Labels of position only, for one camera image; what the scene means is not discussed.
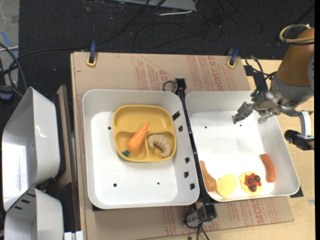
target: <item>robotic arm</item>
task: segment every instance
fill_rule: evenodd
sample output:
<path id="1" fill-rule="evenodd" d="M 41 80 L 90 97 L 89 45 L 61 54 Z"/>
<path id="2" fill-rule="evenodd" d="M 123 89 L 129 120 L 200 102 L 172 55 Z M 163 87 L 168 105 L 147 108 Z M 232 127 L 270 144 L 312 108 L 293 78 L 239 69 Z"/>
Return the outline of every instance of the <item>robotic arm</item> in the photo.
<path id="1" fill-rule="evenodd" d="M 297 39 L 286 38 L 289 30 L 295 27 L 304 27 L 305 30 Z M 244 102 L 238 113 L 232 116 L 232 120 L 236 124 L 248 117 L 253 110 L 260 115 L 258 120 L 260 124 L 265 123 L 269 117 L 281 113 L 289 117 L 299 117 L 301 133 L 288 130 L 284 137 L 302 150 L 314 150 L 315 138 L 311 135 L 310 120 L 313 111 L 296 111 L 296 107 L 314 96 L 315 28 L 306 25 L 288 26 L 281 31 L 280 39 L 292 45 L 279 69 L 270 76 L 270 89 L 262 91 L 257 87 L 251 95 L 253 103 Z"/>

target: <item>toy carrot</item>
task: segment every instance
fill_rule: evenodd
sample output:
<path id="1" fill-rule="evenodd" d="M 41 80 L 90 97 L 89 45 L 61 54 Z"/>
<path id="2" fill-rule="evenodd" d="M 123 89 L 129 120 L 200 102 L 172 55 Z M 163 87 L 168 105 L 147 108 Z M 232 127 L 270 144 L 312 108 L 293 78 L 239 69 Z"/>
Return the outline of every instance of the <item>toy carrot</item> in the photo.
<path id="1" fill-rule="evenodd" d="M 142 142 L 144 141 L 147 131 L 149 128 L 150 122 L 146 122 L 144 126 L 142 126 L 128 141 L 127 143 L 127 150 L 122 152 L 122 154 L 126 157 L 129 156 L 130 152 L 134 152 L 138 150 L 141 146 Z"/>

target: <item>yellow plate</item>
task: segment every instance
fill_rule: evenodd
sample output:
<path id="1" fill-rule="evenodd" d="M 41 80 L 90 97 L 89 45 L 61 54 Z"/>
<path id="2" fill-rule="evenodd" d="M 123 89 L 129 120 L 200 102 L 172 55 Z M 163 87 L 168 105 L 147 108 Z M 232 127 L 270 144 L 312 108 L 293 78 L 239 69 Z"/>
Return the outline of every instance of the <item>yellow plate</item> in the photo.
<path id="1" fill-rule="evenodd" d="M 123 155 L 127 150 L 129 139 L 147 122 L 150 125 L 144 142 L 138 150 Z M 164 108 L 154 105 L 125 105 L 119 107 L 113 114 L 112 119 L 113 139 L 118 155 L 126 161 L 147 163 L 159 162 L 172 158 L 177 150 L 177 138 L 172 116 Z M 159 134 L 168 138 L 171 154 L 162 158 L 163 152 L 160 147 L 154 145 L 150 148 L 147 138 L 150 135 Z"/>

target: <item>cardboard sheet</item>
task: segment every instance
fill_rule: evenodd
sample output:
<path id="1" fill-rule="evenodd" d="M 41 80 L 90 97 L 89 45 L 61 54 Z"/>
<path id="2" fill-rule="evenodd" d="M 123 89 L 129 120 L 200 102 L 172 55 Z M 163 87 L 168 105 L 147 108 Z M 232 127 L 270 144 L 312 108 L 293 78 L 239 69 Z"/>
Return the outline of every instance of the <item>cardboard sheet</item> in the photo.
<path id="1" fill-rule="evenodd" d="M 242 61 L 233 69 L 228 57 L 98 53 L 95 67 L 86 65 L 87 52 L 71 55 L 81 229 L 93 239 L 149 239 L 194 233 L 183 224 L 185 206 L 93 211 L 88 197 L 82 97 L 92 89 L 161 91 L 166 81 L 185 78 L 186 92 L 249 91 Z M 215 204 L 217 218 L 205 231 L 289 222 L 293 215 L 285 196 Z"/>

